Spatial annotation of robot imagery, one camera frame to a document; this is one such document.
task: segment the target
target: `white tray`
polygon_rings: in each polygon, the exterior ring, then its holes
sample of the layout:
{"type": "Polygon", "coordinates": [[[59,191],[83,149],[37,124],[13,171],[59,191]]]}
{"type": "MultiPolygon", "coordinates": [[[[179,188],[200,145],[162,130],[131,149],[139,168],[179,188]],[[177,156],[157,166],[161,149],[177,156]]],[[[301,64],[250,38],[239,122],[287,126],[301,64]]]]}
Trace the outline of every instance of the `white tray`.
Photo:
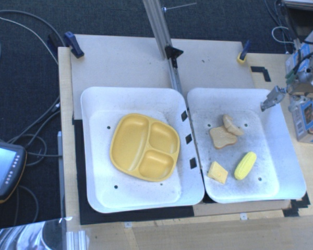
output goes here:
{"type": "Polygon", "coordinates": [[[262,89],[205,88],[188,93],[205,188],[218,203],[298,199],[306,192],[281,106],[260,110],[260,102],[268,93],[262,89]],[[223,125],[223,114],[233,117],[244,135],[238,136],[236,144],[216,149],[209,130],[223,125]],[[248,151],[255,152],[258,158],[249,175],[238,181],[234,170],[248,151]],[[225,184],[207,177],[213,161],[228,171],[225,184]]]}
{"type": "Polygon", "coordinates": [[[187,206],[199,203],[204,195],[194,142],[182,95],[172,89],[90,87],[81,95],[85,139],[87,197],[101,213],[187,206]],[[180,137],[176,168],[163,182],[148,182],[117,170],[110,160],[110,145],[120,119],[139,113],[171,125],[180,137]],[[197,167],[190,167],[195,158],[197,167]]]}

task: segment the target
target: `dark background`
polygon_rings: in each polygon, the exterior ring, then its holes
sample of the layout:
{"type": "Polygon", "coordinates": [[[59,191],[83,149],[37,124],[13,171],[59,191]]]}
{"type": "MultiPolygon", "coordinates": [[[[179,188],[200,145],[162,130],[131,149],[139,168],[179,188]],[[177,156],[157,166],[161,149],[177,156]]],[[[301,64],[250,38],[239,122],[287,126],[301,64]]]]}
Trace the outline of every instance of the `dark background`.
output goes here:
{"type": "MultiPolygon", "coordinates": [[[[277,26],[263,0],[160,0],[162,6],[189,3],[196,5],[173,9],[165,17],[172,38],[241,41],[251,40],[251,53],[285,53],[271,36],[277,26]]],[[[267,0],[273,6],[275,0],[267,0]]],[[[64,35],[76,34],[153,37],[142,0],[0,0],[0,10],[23,10],[35,14],[64,35]]],[[[1,17],[26,25],[43,40],[52,32],[35,18],[4,13],[1,17]]],[[[42,115],[59,96],[58,68],[42,43],[28,30],[0,20],[2,57],[0,62],[0,138],[8,141],[42,115]]],[[[52,119],[40,133],[48,154],[57,154],[60,116],[52,119]]],[[[37,141],[30,151],[42,151],[37,141]]],[[[35,161],[29,157],[27,162],[35,161]]],[[[27,167],[21,184],[29,188],[39,202],[37,221],[61,216],[58,158],[45,158],[27,167]]],[[[17,195],[0,205],[0,228],[26,224],[33,220],[35,203],[31,195],[19,189],[17,195]]]]}

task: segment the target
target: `handheld device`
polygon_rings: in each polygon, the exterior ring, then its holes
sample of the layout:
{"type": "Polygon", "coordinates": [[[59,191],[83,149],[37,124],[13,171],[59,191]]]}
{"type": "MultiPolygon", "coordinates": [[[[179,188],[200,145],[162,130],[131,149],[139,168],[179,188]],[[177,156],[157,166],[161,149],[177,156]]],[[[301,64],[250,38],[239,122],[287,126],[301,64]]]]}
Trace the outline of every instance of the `handheld device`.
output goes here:
{"type": "Polygon", "coordinates": [[[0,142],[0,204],[5,202],[17,187],[27,159],[20,145],[0,142]]]}

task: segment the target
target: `table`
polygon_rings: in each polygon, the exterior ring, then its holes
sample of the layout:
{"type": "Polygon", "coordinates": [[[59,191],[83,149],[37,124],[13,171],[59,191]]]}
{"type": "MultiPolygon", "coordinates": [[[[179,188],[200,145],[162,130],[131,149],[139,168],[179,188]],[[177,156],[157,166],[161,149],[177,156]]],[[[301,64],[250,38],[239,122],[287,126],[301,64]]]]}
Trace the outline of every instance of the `table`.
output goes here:
{"type": "MultiPolygon", "coordinates": [[[[163,239],[166,240],[163,243],[168,246],[171,245],[173,249],[190,249],[190,244],[201,245],[203,247],[209,245],[209,242],[220,242],[216,234],[212,235],[213,231],[229,234],[230,230],[227,228],[229,225],[234,228],[237,226],[246,227],[246,229],[251,231],[255,231],[257,227],[263,224],[265,225],[265,231],[276,228],[276,225],[278,225],[276,229],[279,232],[285,232],[284,228],[287,227],[286,232],[290,233],[290,230],[292,230],[292,232],[304,234],[304,231],[294,230],[301,223],[304,229],[308,228],[306,234],[313,236],[313,144],[300,143],[296,140],[292,116],[287,109],[287,98],[282,101],[281,106],[306,180],[307,193],[311,202],[308,208],[299,209],[300,218],[284,218],[283,209],[291,207],[290,200],[234,204],[199,203],[194,206],[195,216],[192,218],[132,223],[114,222],[81,226],[79,223],[75,166],[75,137],[74,127],[72,125],[74,105],[69,48],[60,47],[58,57],[63,133],[65,209],[66,216],[73,218],[68,222],[68,229],[70,231],[85,230],[90,239],[91,249],[97,249],[98,245],[104,245],[104,248],[116,246],[118,249],[140,249],[140,247],[141,249],[155,249],[158,245],[160,246],[162,244],[160,240],[162,241],[163,239]],[[239,222],[240,218],[249,219],[249,221],[243,224],[239,222]]],[[[271,82],[265,82],[261,73],[251,72],[250,76],[255,87],[270,90],[278,83],[283,85],[285,75],[284,64],[287,58],[288,55],[280,54],[248,54],[247,66],[265,67],[272,80],[271,82]]],[[[236,232],[235,239],[244,236],[244,231],[240,229],[236,232]]],[[[301,241],[301,238],[301,236],[292,236],[288,242],[296,245],[295,239],[301,241]]],[[[262,243],[262,240],[256,239],[253,243],[259,244],[262,243]]]]}

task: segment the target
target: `white cable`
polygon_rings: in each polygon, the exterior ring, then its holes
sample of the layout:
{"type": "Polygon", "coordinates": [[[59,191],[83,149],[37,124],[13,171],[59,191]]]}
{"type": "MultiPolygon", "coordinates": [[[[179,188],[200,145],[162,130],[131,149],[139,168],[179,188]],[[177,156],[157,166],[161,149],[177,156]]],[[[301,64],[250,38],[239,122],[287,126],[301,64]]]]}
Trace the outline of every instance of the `white cable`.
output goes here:
{"type": "Polygon", "coordinates": [[[274,35],[274,32],[275,32],[275,30],[277,30],[277,29],[285,29],[285,30],[288,30],[288,27],[277,26],[277,27],[275,27],[275,28],[272,29],[271,35],[272,35],[272,37],[274,38],[275,41],[277,41],[277,42],[279,42],[279,43],[282,43],[282,44],[293,44],[293,45],[294,45],[294,42],[288,42],[288,41],[280,41],[280,40],[278,40],[278,39],[275,37],[275,35],[274,35]]]}
{"type": "Polygon", "coordinates": [[[31,30],[31,29],[28,28],[27,26],[24,26],[24,25],[22,25],[22,24],[20,24],[20,23],[18,23],[18,22],[13,21],[13,20],[5,19],[5,18],[2,18],[2,17],[0,17],[0,19],[1,19],[1,20],[4,20],[4,21],[11,22],[11,23],[14,23],[14,24],[16,24],[16,25],[19,25],[19,26],[21,26],[21,27],[27,29],[28,31],[31,31],[31,32],[42,42],[42,44],[46,47],[46,49],[48,50],[48,52],[51,54],[51,56],[53,57],[53,59],[55,60],[55,62],[56,62],[57,65],[58,65],[57,59],[56,59],[55,56],[52,54],[51,50],[50,50],[49,47],[46,45],[46,43],[42,40],[42,38],[40,38],[40,36],[39,36],[37,33],[35,33],[33,30],[31,30]]]}

